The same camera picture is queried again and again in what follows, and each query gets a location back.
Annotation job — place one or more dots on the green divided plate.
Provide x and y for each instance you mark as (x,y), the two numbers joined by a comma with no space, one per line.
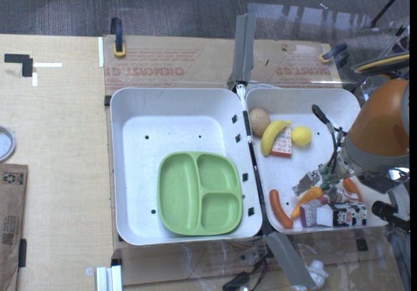
(198,195)

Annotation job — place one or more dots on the orange and white carton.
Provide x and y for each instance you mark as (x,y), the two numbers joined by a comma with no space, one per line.
(282,148)

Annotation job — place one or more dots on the yellow lemon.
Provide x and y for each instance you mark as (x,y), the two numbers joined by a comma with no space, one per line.
(301,136)

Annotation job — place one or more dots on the brown paper envelope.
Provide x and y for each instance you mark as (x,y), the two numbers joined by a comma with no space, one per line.
(11,218)

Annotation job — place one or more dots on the white crumpled tissue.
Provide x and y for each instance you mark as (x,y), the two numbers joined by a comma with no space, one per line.
(316,271)

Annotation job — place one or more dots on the white cow print carton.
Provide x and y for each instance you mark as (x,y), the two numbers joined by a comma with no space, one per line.
(348,216)

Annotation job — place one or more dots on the purple and white carton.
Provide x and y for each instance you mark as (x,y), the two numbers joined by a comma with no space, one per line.
(307,215)

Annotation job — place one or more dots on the clear tape roll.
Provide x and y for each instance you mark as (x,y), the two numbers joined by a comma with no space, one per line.
(12,143)

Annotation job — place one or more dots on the white plastic tray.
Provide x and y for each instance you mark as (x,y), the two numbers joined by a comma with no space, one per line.
(140,169)
(286,172)

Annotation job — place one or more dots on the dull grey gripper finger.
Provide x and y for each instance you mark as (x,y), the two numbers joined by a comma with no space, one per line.
(306,183)

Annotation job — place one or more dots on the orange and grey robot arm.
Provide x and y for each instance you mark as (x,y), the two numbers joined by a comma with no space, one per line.
(378,120)

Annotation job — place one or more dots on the brown cardboard board red print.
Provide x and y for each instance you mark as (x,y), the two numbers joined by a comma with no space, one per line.
(169,65)

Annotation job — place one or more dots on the black cylinder on white bracket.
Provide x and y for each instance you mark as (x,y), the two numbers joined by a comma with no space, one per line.
(383,210)

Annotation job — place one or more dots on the orange carrot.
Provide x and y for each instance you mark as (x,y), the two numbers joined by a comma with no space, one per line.
(307,197)

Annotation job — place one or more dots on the orange sausage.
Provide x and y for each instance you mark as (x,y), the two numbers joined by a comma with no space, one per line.
(280,210)
(353,187)

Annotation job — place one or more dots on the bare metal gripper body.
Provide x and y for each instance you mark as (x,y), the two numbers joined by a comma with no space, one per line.
(346,171)

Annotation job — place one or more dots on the red and white can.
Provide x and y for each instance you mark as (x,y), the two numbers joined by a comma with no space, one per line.
(342,197)

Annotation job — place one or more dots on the yellow banana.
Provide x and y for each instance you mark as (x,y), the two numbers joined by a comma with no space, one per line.
(268,140)

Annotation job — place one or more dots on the brown bread bun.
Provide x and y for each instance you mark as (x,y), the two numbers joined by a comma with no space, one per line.
(259,120)

